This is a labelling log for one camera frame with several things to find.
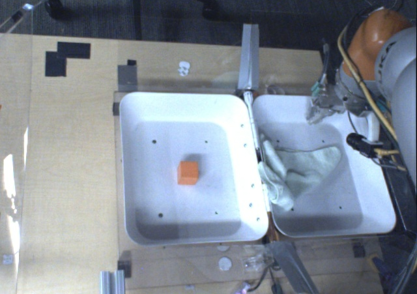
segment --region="white sticker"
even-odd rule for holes
[[[187,76],[188,73],[190,72],[190,63],[187,61],[180,61],[179,67],[178,68],[178,73],[180,74],[180,76]]]
[[[222,271],[228,271],[232,267],[232,261],[228,257],[222,257],[219,259],[219,269]]]
[[[13,264],[13,255],[3,255],[3,264],[4,265]]]

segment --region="clear plastic panel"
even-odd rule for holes
[[[39,0],[0,23],[0,287],[15,293],[19,269],[32,67],[32,17]],[[24,35],[13,32],[20,30]],[[16,43],[13,38],[20,36]],[[22,52],[16,58],[15,51]]]

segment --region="black cable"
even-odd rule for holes
[[[320,75],[319,79],[317,80],[317,82],[319,82],[320,84],[322,84],[322,82],[324,82],[323,78],[327,75],[328,64],[329,64],[329,61],[330,61],[330,47],[329,47],[329,45],[327,44],[326,41],[323,40],[323,42],[324,42],[324,44],[323,44],[323,55],[324,55],[324,57],[323,57],[323,69],[322,69],[322,72],[321,72],[321,75]]]
[[[365,18],[367,18],[369,14],[371,14],[372,12],[376,11],[379,8],[380,8],[380,6],[375,6],[375,5],[363,8],[362,10],[359,10],[359,12],[357,12],[355,15],[353,15],[350,18],[350,20],[347,22],[346,31],[345,31],[345,34],[343,35],[343,48],[345,48],[346,53],[347,53],[347,48],[349,47],[348,42],[347,42],[347,37],[348,37],[348,35],[351,35],[348,32],[349,32],[349,30],[352,29],[352,27],[354,25],[354,22],[356,22],[357,19],[359,19],[359,18],[363,18],[364,16],[365,16]],[[355,34],[356,31],[358,30],[357,27],[354,28],[353,34]]]
[[[373,11],[375,11],[375,10],[377,10],[378,9],[378,7],[374,7],[374,6],[371,6],[371,7],[368,7],[368,8],[365,8],[365,9],[362,9],[360,12],[358,12],[357,14],[355,14],[352,18],[351,18],[351,20],[349,20],[349,22],[348,22],[348,24],[346,25],[346,31],[345,31],[345,33],[344,33],[344,35],[343,35],[343,45],[344,46],[347,46],[347,31],[349,30],[349,28],[352,26],[352,24],[353,24],[353,22],[355,21],[355,19],[357,19],[357,18],[359,18],[359,17],[362,17],[362,16],[364,16],[364,15],[368,15],[370,12],[373,12]],[[351,57],[350,57],[350,55],[349,55],[349,53],[348,53],[348,51],[347,51],[347,47],[344,47],[344,49],[345,49],[345,53],[346,53],[346,55],[347,55],[347,57],[351,60],[351,63],[354,65],[354,67],[355,67],[355,69],[356,69],[356,72],[358,73],[358,75],[359,75],[359,77],[360,77],[360,80],[361,80],[361,82],[364,82],[363,81],[363,78],[362,78],[362,75],[361,75],[361,73],[360,73],[360,70],[359,70],[359,68],[356,66],[356,64],[354,63],[354,61],[351,59]],[[377,99],[377,97],[375,96],[375,94],[374,93],[372,93],[372,91],[370,91],[369,89],[368,89],[368,91],[369,91],[369,93],[371,94],[371,96],[372,96],[372,98],[375,100],[375,99]],[[387,128],[384,126],[384,124],[381,122],[381,120],[379,119],[379,117],[378,117],[378,115],[377,115],[377,118],[378,118],[378,121],[380,122],[380,124],[381,124],[381,126],[383,127],[383,129],[384,129],[384,131],[385,131],[385,133],[388,135],[388,137],[389,137],[389,139],[390,139],[390,141],[392,142],[392,145],[394,146],[394,148],[395,149],[399,149],[399,147],[398,147],[398,142],[393,138],[393,136],[391,135],[391,133],[387,130]]]
[[[351,126],[352,126],[354,132],[356,134],[359,134],[358,133],[358,130],[356,129],[355,125],[353,124],[352,117],[351,117],[351,113],[349,111],[347,112],[347,117],[349,118],[349,122],[351,123]]]
[[[268,270],[271,266],[272,266],[272,264],[268,265],[267,267],[264,268],[264,270],[262,272],[262,275],[261,275],[261,278],[259,279],[257,285],[255,287],[249,288],[247,290],[247,292],[256,291],[258,289],[258,287],[262,284],[262,281],[265,279],[265,276],[266,276],[266,274],[267,274],[267,272],[268,272]]]
[[[274,282],[274,285],[276,286],[276,282],[275,282],[274,275],[272,274],[272,270],[278,271],[278,270],[280,270],[280,266],[276,262],[273,262],[270,265],[268,265],[267,267],[265,267],[264,270],[263,270],[263,272],[262,272],[261,278],[259,279],[259,281],[256,284],[256,286],[249,288],[247,290],[247,292],[256,291],[256,289],[258,289],[259,286],[262,284],[262,281],[265,279],[265,276],[268,273],[268,271],[270,272],[272,281]]]

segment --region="metal bracket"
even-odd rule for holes
[[[125,294],[124,271],[100,272],[100,294]]]
[[[319,294],[319,290],[290,242],[273,242],[268,247],[296,293]]]
[[[252,91],[259,87],[259,27],[257,24],[244,24],[240,70],[236,95],[241,96],[248,107],[253,142],[258,161],[263,159],[255,119],[253,118]]]
[[[244,24],[240,53],[238,91],[257,90],[259,87],[259,26]]]

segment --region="black tape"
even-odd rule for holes
[[[114,102],[113,103],[113,116],[118,116],[118,115],[120,115],[120,103],[116,103],[116,102]]]
[[[79,42],[58,42],[58,57],[61,59],[90,59],[91,44]]]
[[[127,260],[118,260],[117,261],[117,270],[124,271],[124,277],[126,279],[132,277],[132,262]]]
[[[66,59],[59,58],[56,51],[47,51],[45,58],[45,76],[66,76]]]
[[[365,258],[366,251],[362,243],[360,242],[353,243],[352,249],[353,249],[353,256],[355,258]]]

